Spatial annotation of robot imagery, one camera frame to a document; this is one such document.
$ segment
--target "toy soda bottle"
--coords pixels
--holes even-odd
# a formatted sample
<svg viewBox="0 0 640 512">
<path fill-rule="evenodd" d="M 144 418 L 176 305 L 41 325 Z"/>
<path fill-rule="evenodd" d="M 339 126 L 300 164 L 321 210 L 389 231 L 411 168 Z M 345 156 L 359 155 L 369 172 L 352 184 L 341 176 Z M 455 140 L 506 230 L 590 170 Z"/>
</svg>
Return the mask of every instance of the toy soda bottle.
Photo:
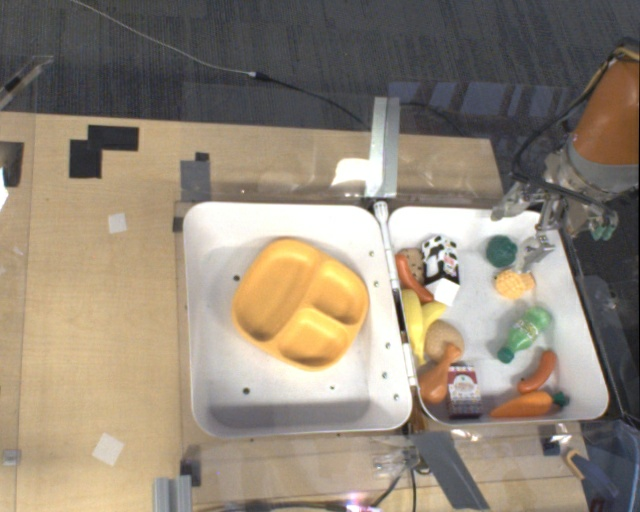
<svg viewBox="0 0 640 512">
<path fill-rule="evenodd" d="M 546 309 L 540 306 L 527 309 L 523 317 L 509 329 L 507 342 L 498 351 L 498 359 L 510 363 L 514 354 L 529 348 L 550 323 L 551 314 Z"/>
</svg>

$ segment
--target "orange plate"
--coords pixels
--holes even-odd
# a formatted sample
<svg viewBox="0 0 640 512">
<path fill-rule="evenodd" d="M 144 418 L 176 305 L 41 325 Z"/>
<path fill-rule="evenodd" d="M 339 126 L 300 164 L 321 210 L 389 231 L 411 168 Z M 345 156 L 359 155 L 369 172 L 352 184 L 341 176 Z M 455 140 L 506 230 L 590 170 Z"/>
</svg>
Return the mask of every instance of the orange plate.
<svg viewBox="0 0 640 512">
<path fill-rule="evenodd" d="M 233 297 L 236 329 L 272 356 L 322 370 L 349 349 L 369 309 L 362 280 L 303 242 L 281 239 L 254 260 Z"/>
</svg>

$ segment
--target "table surface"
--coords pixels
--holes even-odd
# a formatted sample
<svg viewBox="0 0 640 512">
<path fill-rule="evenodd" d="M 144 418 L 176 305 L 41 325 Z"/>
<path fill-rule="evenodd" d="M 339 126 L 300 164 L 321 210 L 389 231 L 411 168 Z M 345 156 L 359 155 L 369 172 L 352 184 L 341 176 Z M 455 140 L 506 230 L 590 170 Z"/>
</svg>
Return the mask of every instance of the table surface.
<svg viewBox="0 0 640 512">
<path fill-rule="evenodd" d="M 0 115 L 0 139 L 26 143 L 25 171 L 33 161 L 0 217 L 11 232 L 24 233 L 0 240 L 0 256 L 17 247 L 27 258 L 20 268 L 28 270 L 26 287 L 18 270 L 0 277 L 3 292 L 23 289 L 25 296 L 0 296 L 0 440 L 2 449 L 17 442 L 22 451 L 17 471 L 0 468 L 0 508 L 151 510 L 153 480 L 177 475 L 183 437 L 197 428 L 183 407 L 188 392 L 180 371 L 179 255 L 172 232 L 180 161 L 209 153 L 212 179 L 222 191 L 251 183 L 272 190 L 292 180 L 301 189 L 322 191 L 341 158 L 368 156 L 369 134 Z M 70 179 L 69 141 L 86 139 L 89 124 L 139 127 L 139 149 L 103 152 L 102 179 Z M 462 204 L 491 204 L 502 192 L 485 140 L 403 135 L 399 166 L 400 189 L 435 202 L 444 195 Z M 249 195 L 264 190 L 247 188 Z M 125 214 L 127 230 L 110 234 L 108 218 L 118 213 Z M 572 447 L 584 448 L 579 427 L 565 427 Z M 104 433 L 124 443 L 114 466 L 92 456 Z M 585 509 L 581 485 L 563 461 L 542 456 L 535 426 L 476 434 L 484 442 L 461 439 L 458 448 L 492 509 Z M 358 457 L 370 464 L 371 440 L 323 439 L 211 441 L 207 453 L 224 461 L 227 481 L 244 497 L 260 497 L 264 485 L 286 496 L 278 485 L 264 483 L 266 470 L 286 483 L 291 496 L 326 495 L 309 474 L 336 473 L 341 460 Z M 282 451 L 291 446 L 298 452 Z M 355 476 L 362 492 L 377 493 L 388 483 L 369 467 Z M 450 509 L 433 476 L 420 476 L 418 484 L 418 510 Z M 221 499 L 220 487 L 194 489 L 202 504 L 195 510 Z M 385 508 L 410 510 L 410 494 L 403 479 Z"/>
</svg>

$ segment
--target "bottle label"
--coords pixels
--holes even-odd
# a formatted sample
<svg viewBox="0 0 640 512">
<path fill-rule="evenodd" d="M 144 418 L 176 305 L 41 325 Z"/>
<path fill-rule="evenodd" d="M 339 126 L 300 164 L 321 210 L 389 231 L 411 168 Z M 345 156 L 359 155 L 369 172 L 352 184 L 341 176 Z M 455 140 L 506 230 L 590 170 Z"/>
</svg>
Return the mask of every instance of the bottle label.
<svg viewBox="0 0 640 512">
<path fill-rule="evenodd" d="M 513 327 L 521 330 L 531 341 L 535 340 L 540 334 L 540 330 L 532 322 L 527 322 L 526 320 L 518 320 Z"/>
</svg>

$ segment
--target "green ball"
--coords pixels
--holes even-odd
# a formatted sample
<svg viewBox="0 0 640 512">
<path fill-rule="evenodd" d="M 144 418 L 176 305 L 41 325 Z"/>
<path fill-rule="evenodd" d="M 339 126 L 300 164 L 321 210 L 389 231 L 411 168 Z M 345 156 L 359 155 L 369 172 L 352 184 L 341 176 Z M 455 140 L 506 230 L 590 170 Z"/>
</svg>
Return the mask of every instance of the green ball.
<svg viewBox="0 0 640 512">
<path fill-rule="evenodd" d="M 487 245 L 487 259 L 494 267 L 503 268 L 516 261 L 518 246 L 508 236 L 496 235 Z"/>
</svg>

